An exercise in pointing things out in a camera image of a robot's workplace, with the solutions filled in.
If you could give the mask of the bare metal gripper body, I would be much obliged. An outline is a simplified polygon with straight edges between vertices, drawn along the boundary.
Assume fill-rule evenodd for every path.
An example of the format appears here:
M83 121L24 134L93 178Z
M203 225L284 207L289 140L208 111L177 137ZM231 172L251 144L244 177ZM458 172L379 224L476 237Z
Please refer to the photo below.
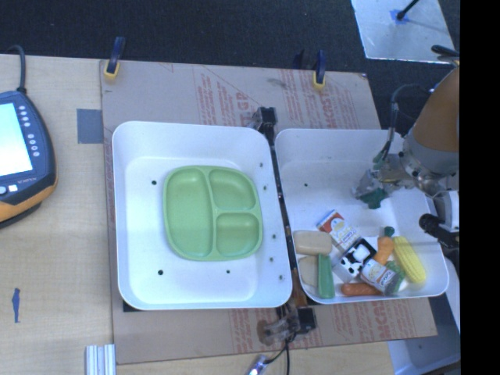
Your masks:
M445 190L444 176L430 172L412 156L404 152L388 154L374 170L378 182L381 180L407 180L410 188L416 188L426 195L436 195Z

